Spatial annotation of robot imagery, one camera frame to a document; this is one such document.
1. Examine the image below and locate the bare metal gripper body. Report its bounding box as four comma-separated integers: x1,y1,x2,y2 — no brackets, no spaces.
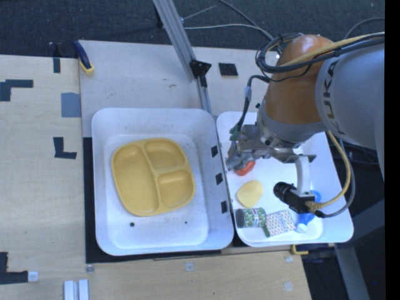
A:
234,124,303,162

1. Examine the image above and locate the orange toy food piece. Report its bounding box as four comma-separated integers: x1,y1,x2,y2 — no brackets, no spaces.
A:
234,160,256,177

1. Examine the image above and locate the yellow biscuit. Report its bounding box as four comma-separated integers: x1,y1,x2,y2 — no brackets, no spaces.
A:
236,179,264,209

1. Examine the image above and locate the green and white can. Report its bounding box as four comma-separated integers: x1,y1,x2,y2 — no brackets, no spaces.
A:
235,207,267,229

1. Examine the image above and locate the white red patterned packet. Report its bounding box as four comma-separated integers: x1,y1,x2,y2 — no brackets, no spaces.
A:
262,209,297,239

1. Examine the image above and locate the white plastic tray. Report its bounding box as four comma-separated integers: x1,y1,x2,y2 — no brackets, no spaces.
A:
216,111,355,248
91,107,235,257

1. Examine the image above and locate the blue bottle with white cap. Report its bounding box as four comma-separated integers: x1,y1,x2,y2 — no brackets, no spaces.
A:
295,189,323,234

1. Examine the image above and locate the yellow divided plate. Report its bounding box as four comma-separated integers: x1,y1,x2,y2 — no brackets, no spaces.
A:
111,137,197,218

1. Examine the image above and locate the pale wood board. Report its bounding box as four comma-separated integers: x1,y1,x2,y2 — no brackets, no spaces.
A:
77,39,294,258

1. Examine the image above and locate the black cylinder on white bracket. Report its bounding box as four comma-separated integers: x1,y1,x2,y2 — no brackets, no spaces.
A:
272,154,317,214

